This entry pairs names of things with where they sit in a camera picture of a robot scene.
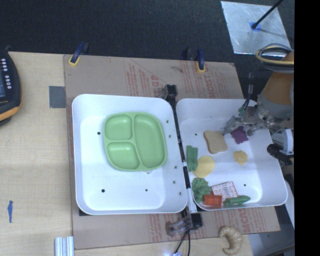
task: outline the purple toy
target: purple toy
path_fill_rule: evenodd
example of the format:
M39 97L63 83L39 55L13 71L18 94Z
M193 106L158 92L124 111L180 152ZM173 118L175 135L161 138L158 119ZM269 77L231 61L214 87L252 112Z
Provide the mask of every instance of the purple toy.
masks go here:
M243 126L239 126L237 129L235 129L233 132L231 132L232 138L235 139L235 143L240 144L242 142L248 141L248 137L246 135L246 132L244 131Z

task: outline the silver metal panel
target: silver metal panel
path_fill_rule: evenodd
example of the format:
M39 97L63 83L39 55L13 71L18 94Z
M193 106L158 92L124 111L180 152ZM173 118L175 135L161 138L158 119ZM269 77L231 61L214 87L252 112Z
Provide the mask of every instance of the silver metal panel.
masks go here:
M277 8L256 29L252 29L252 24L272 6L227 1L221 1L221 5L235 54L256 54L259 49L274 43L291 47ZM281 56L280 54L270 52L265 55Z

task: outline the green plate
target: green plate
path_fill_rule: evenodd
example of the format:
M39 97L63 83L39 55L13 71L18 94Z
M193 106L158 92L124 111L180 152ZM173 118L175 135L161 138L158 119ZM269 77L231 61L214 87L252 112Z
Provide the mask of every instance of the green plate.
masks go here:
M167 146L159 120L144 112L112 114L103 125L104 149L120 171L149 171L167 160Z

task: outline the black rod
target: black rod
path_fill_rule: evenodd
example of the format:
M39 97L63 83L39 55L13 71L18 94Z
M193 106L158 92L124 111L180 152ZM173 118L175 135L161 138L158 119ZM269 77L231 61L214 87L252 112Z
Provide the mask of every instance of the black rod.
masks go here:
M268 10L256 23L252 24L251 28L256 29L256 27L258 26L258 24L269 15L269 13L271 13L278 5L281 4L283 0L279 0L278 2L276 2L271 8L270 10Z

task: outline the white tray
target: white tray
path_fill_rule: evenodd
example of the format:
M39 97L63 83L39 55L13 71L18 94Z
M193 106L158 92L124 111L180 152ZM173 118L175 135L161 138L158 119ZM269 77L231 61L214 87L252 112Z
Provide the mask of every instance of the white tray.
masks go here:
M119 171L108 162L102 127L107 116L145 112L160 121L167 160L151 173ZM187 191L170 104L150 97L82 94L72 103L75 191L79 208L90 215L177 213Z
M222 131L231 116L238 116L238 109L243 99L182 99L177 103L176 112L184 152L187 145L198 148L198 158L211 156L215 167L205 180L214 186L232 181L238 195L246 195L251 200L243 205L211 207L199 203L198 206L207 211L220 209L250 208L277 206L286 202L288 191L281 167L276 158L269 155L267 147L272 144L267 129L257 130L249 140L236 144L231 134L225 134L227 151L211 154L203 133L206 130ZM233 158L233 152L243 150L248 161L239 165ZM190 182L196 178L189 172Z

